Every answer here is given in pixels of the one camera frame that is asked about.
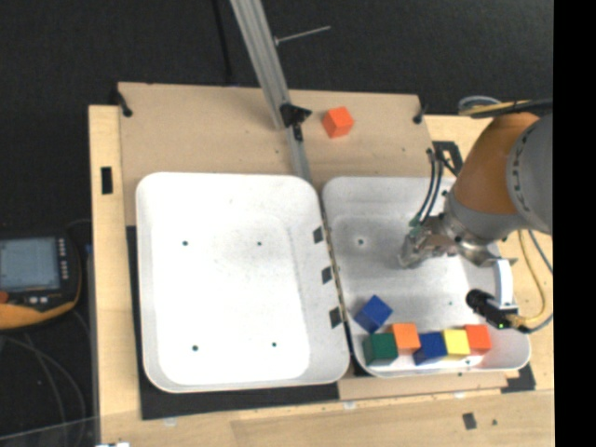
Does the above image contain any yellow cube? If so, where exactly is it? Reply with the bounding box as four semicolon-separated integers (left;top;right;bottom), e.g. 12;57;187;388
441;328;472;359

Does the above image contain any orange cube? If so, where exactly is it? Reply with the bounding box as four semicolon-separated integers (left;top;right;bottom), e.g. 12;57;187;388
321;106;355;140
390;322;422;356
464;323;494;356

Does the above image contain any pale brown flat board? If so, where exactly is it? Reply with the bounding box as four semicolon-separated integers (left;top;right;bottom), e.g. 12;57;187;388
115;81;521;402

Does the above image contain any white plastic tray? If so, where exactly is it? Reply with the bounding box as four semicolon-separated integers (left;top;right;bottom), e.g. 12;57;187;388
134;170;352;394
320;175;533;380

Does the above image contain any green cube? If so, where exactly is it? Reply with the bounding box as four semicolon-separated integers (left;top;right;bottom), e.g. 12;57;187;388
361;332;400;368

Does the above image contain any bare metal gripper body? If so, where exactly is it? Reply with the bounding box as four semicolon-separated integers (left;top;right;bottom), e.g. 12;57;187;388
411;214;500;268

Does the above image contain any blue cube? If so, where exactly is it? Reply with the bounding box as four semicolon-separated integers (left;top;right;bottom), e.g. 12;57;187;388
412;331;449;367
353;294;394;335

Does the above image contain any black cylinder on white bracket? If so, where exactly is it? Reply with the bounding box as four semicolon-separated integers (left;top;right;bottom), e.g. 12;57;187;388
465;258;520;331

